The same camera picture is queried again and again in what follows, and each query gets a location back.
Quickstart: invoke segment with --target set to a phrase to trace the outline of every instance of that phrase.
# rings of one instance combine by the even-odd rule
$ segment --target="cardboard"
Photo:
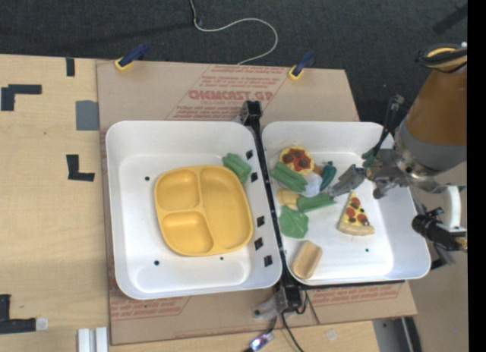
[[[112,344],[192,338],[235,332],[264,332],[268,322],[254,319],[251,307],[272,289],[132,300],[118,288],[113,272],[105,135],[123,120],[225,120],[238,117],[246,100],[260,101],[264,127],[273,121],[358,121],[346,74],[308,69],[298,81],[288,68],[136,61],[125,72],[112,61],[97,65],[103,170],[109,305]],[[408,284],[310,291],[311,305],[290,326],[411,315],[416,312]],[[348,297],[335,300],[334,295]]]

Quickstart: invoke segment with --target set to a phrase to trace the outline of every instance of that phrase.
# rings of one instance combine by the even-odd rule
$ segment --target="yellow bowl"
[[[223,166],[167,171],[157,178],[154,197],[164,240],[181,255],[227,253],[242,248],[253,236],[245,190]]]

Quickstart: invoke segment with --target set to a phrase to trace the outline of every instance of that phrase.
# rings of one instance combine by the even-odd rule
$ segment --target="light wood surface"
[[[44,332],[0,335],[0,351],[75,351],[80,328],[109,326],[106,241],[99,132],[77,131],[75,103],[97,101],[96,62],[0,55],[0,86],[42,84],[0,112],[0,294],[11,294],[11,318],[44,317]],[[94,182],[69,181],[67,154]],[[333,330],[336,339],[327,331]],[[371,322],[295,328],[304,350],[377,352]],[[287,332],[265,350],[292,351]],[[224,335],[110,347],[112,351],[244,350],[256,334]]]

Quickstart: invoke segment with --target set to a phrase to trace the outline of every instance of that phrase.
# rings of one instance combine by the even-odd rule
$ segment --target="white tray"
[[[365,122],[276,122],[263,131],[269,170],[280,152],[298,144],[306,148],[321,165],[333,161],[337,178],[351,165],[361,166],[361,154],[380,138],[382,127]],[[388,137],[383,148],[390,148]],[[281,206],[276,198],[279,184],[271,179],[277,215]],[[373,198],[374,184],[365,181],[356,190],[368,218],[375,228],[370,236],[357,237],[336,229],[348,195],[335,198],[336,205],[306,213],[309,230],[303,240],[322,247],[323,255],[307,285],[348,284],[420,278],[428,273],[431,260],[426,241],[411,226],[417,212],[409,188],[390,190],[381,200]],[[282,246],[290,266],[300,241],[282,235]]]
[[[109,128],[106,151],[115,277],[125,294],[146,300],[267,288],[278,282],[279,248],[254,138],[246,127],[223,121],[122,121]],[[254,222],[248,245],[212,256],[171,251],[157,221],[156,179],[173,168],[222,165],[228,152],[246,159],[248,151],[253,155],[247,162],[258,178],[244,185]]]

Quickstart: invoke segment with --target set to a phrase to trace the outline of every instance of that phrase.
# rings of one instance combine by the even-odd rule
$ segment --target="blue clamp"
[[[312,66],[314,63],[314,52],[309,51],[302,57],[299,63],[289,70],[289,77],[292,81],[298,80],[302,76],[304,68]]]
[[[115,66],[120,71],[127,70],[130,66],[132,66],[133,61],[142,59],[150,50],[150,45],[148,43],[142,43],[138,45],[134,49],[132,49],[125,57],[117,59],[115,61]]]

